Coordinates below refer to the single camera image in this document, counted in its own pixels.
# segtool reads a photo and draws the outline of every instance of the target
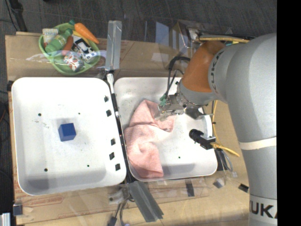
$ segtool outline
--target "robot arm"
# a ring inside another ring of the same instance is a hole
[[[249,178],[249,226],[277,225],[276,50],[275,33],[231,46],[205,42],[158,107],[160,119],[181,111],[198,119],[210,101],[228,104]]]

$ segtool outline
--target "blue block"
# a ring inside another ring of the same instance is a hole
[[[61,141],[73,140],[76,136],[75,128],[73,123],[62,124],[58,129]]]

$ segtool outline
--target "black metal leg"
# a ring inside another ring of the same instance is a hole
[[[23,13],[22,4],[19,3],[18,0],[9,0],[9,3],[11,6],[12,13],[15,15],[20,31],[27,32],[27,28],[22,16]]]

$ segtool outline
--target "white tray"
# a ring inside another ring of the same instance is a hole
[[[167,78],[121,78],[115,83],[115,93],[122,128],[128,127],[134,110],[144,100],[159,103],[166,92]],[[175,83],[170,94],[176,92]],[[164,141],[155,141],[162,164],[162,178],[141,178],[130,165],[132,175],[140,181],[157,181],[167,179],[193,178],[213,174],[217,169],[214,149],[206,150],[195,144],[189,137],[191,129],[198,129],[212,136],[212,124],[209,115],[201,120],[194,120],[186,114],[178,115],[174,130]]]
[[[13,83],[17,174],[24,192],[52,194],[124,180],[110,99],[108,85],[96,78],[21,78]],[[73,123],[77,135],[61,142],[58,128],[65,123]]]

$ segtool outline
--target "tray hole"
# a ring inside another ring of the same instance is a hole
[[[110,156],[110,160],[112,160],[115,157],[114,153],[111,153],[109,156]]]
[[[118,171],[119,169],[120,169],[120,164],[118,163],[115,165],[115,170]]]
[[[110,110],[107,110],[106,113],[107,113],[107,116],[108,116],[108,117],[109,117],[110,115],[112,115],[112,112],[111,112]]]

